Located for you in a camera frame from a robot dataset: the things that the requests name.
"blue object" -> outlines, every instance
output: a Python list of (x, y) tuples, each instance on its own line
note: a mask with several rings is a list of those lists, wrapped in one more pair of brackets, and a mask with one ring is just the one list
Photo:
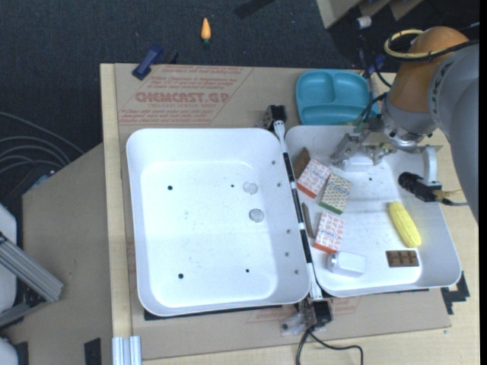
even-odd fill
[[(377, 56), (377, 58), (375, 59), (375, 65), (377, 66), (377, 69), (382, 68), (382, 66), (384, 65), (385, 61), (386, 61), (386, 56), (384, 54), (379, 54)], [(369, 76), (372, 76), (372, 74), (375, 73), (375, 66), (374, 66), (374, 64), (370, 65), (367, 68), (367, 73), (368, 73)]]
[[(303, 125), (348, 124), (357, 119), (368, 102), (367, 81), (352, 71), (307, 71), (296, 84), (298, 115)], [(370, 116), (378, 113), (374, 104)]]
[(163, 51), (164, 47), (156, 44), (152, 45), (145, 55), (144, 60), (132, 71), (132, 74), (139, 80), (143, 80), (151, 72), (149, 66), (157, 63), (161, 59)]

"white tray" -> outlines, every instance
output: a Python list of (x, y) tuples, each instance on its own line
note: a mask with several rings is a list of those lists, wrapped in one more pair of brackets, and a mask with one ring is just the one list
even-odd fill
[[(316, 280), (337, 297), (449, 286), (460, 263), (438, 203), (397, 183), (423, 174), (420, 154), (398, 152), (362, 173), (330, 164), (349, 126), (297, 126), (286, 135), (293, 160), (303, 147), (352, 182), (341, 250), (365, 257), (358, 278), (332, 273), (311, 247)], [(288, 174), (278, 139), (263, 129), (142, 129), (127, 142), (138, 295), (157, 316), (297, 303), (310, 289)], [(317, 199), (299, 192), (316, 228)], [(387, 213), (401, 201), (423, 244), (418, 267), (390, 268), (403, 250)]]
[[(419, 290), (455, 284), (461, 267), (439, 203), (423, 202), (398, 184), (402, 172), (424, 172), (421, 154), (397, 151), (383, 158), (367, 172), (345, 172), (331, 165), (330, 156), (343, 135), (352, 133), (349, 126), (296, 126), (286, 135), (291, 160), (306, 147), (311, 157), (327, 165), (333, 173), (352, 183), (344, 212), (341, 251), (365, 256), (365, 273), (352, 278), (333, 274), (326, 268), (326, 253), (311, 247), (318, 284), (337, 297), (376, 294), (398, 290)], [(310, 209), (312, 227), (317, 228), (321, 208), (316, 199), (299, 192), (301, 202)], [(419, 266), (390, 268), (386, 251), (404, 250), (387, 211), (387, 204), (398, 200), (404, 204), (422, 237), (414, 248)]]
[(147, 311), (175, 316), (307, 295), (298, 219), (272, 133), (142, 129), (126, 147)]

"blue divided plate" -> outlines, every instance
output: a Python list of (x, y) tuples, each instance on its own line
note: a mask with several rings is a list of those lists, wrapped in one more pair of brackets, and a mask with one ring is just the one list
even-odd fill
[[(367, 81), (352, 71), (307, 71), (296, 84), (298, 115), (303, 125), (347, 124), (357, 119), (368, 101)], [(374, 104), (371, 116), (378, 113)]]

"toy carrot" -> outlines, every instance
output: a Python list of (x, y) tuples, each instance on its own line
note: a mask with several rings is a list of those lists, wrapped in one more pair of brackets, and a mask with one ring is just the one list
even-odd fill
[(212, 29), (210, 28), (208, 19), (205, 17), (203, 19), (203, 25), (201, 27), (201, 39), (203, 40), (203, 44), (209, 45), (211, 37), (212, 37)]

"white wire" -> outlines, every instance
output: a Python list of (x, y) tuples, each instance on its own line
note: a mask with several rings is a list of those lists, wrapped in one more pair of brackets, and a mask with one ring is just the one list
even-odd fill
[(15, 148), (7, 149), (7, 150), (0, 153), (0, 158), (4, 157), (6, 154), (9, 154), (13, 151), (20, 151), (20, 150), (44, 151), (45, 153), (48, 153), (48, 154), (52, 155), (55, 159), (57, 159), (62, 166), (67, 165), (67, 163), (54, 151), (52, 151), (50, 149), (43, 148), (42, 146), (36, 146), (34, 144), (25, 144), (25, 145), (21, 145), (21, 146), (16, 146)]
[(32, 158), (25, 157), (24, 155), (8, 155), (7, 157), (0, 158), (0, 163), (7, 162), (10, 160), (24, 160), (24, 161), (33, 162)]
[(49, 141), (46, 141), (45, 139), (36, 138), (36, 137), (29, 137), (29, 136), (24, 136), (24, 135), (0, 139), (0, 143), (8, 142), (8, 141), (36, 141), (36, 142), (43, 143), (46, 146), (49, 146), (49, 147), (57, 150), (62, 155), (62, 157), (64, 158), (65, 163), (71, 163), (71, 160), (69, 159), (68, 155), (59, 146), (56, 146), (55, 144), (53, 144)]
[(0, 170), (0, 174), (5, 173), (7, 170), (14, 169), (15, 167), (21, 167), (23, 165), (32, 165), (35, 163), (45, 163), (47, 165), (52, 165), (54, 167), (59, 167), (61, 166), (58, 163), (52, 162), (52, 161), (46, 161), (46, 160), (35, 160), (33, 162), (30, 161), (22, 161), (22, 162), (17, 162), (13, 163), (12, 165), (8, 165), (7, 167), (4, 167), (2, 170)]
[(26, 125), (29, 125), (30, 127), (34, 127), (35, 129), (38, 129), (39, 131), (45, 132), (46, 134), (49, 134), (49, 135), (51, 135), (51, 136), (53, 136), (55, 138), (58, 138), (60, 141), (63, 141), (67, 145), (69, 145), (72, 148), (74, 148), (78, 153), (84, 154), (83, 150), (80, 149), (78, 146), (76, 146), (75, 144), (71, 143), (67, 139), (63, 138), (61, 135), (57, 135), (56, 133), (51, 132), (48, 129), (45, 129), (44, 127), (41, 127), (41, 126), (39, 126), (39, 125), (37, 125), (35, 123), (29, 122), (26, 119), (22, 119), (21, 117), (12, 115), (10, 113), (4, 113), (4, 112), (0, 111), (0, 116), (4, 116), (5, 118), (10, 118), (10, 119), (13, 119), (13, 120), (17, 120), (18, 122), (21, 122), (21, 123), (24, 123)]

